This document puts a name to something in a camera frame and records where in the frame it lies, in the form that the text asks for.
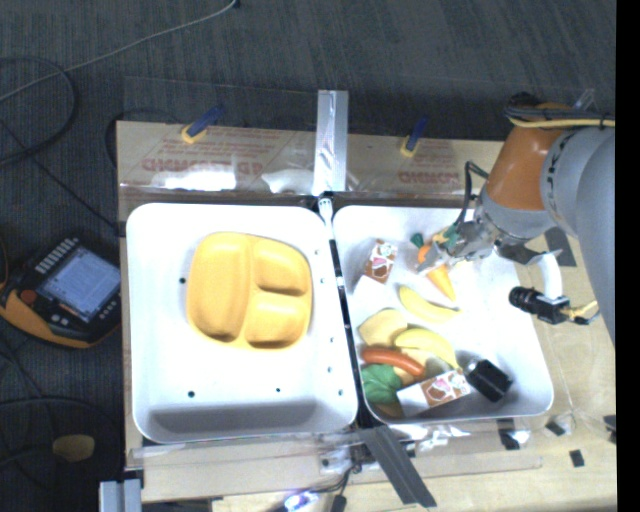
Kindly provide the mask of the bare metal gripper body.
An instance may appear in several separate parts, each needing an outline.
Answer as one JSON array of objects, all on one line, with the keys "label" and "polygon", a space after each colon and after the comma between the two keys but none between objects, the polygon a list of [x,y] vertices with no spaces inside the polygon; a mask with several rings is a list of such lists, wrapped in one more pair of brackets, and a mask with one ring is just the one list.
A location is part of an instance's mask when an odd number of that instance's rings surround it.
[{"label": "bare metal gripper body", "polygon": [[477,260],[489,256],[501,231],[489,219],[474,217],[452,226],[448,255],[455,260]]}]

